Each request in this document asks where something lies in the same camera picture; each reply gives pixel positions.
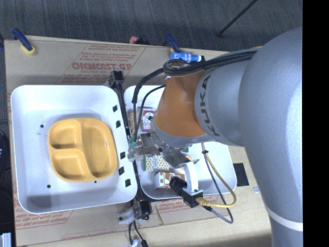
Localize red and white carton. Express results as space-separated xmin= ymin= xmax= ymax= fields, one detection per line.
xmin=140 ymin=107 xmax=157 ymax=133

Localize white and orange carton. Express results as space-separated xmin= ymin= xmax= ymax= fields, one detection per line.
xmin=155 ymin=171 xmax=186 ymax=190

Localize black cylinder on white bracket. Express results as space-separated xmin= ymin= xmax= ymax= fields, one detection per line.
xmin=169 ymin=163 xmax=204 ymax=208

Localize brown cardboard board red print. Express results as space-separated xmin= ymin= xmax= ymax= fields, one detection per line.
xmin=4 ymin=36 xmax=233 ymax=246

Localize black block with thin wires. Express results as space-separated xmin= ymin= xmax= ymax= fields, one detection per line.
xmin=108 ymin=70 xmax=125 ymax=87
xmin=132 ymin=199 xmax=153 ymax=220

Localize white plastic tray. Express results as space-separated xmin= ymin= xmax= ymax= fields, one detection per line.
xmin=10 ymin=84 xmax=138 ymax=215
xmin=123 ymin=85 xmax=238 ymax=201

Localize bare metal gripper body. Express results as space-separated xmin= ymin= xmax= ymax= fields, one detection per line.
xmin=135 ymin=132 xmax=200 ymax=169

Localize tan toy biscuit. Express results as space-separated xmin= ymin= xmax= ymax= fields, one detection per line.
xmin=127 ymin=107 xmax=141 ymax=136

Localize thin black and white rod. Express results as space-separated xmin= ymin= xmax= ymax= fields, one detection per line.
xmin=116 ymin=83 xmax=145 ymax=203

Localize orange dotted white packet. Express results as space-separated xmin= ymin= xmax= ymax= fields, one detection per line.
xmin=142 ymin=154 xmax=171 ymax=172

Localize yellow divided plate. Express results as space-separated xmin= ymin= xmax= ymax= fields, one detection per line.
xmin=47 ymin=117 xmax=119 ymax=183

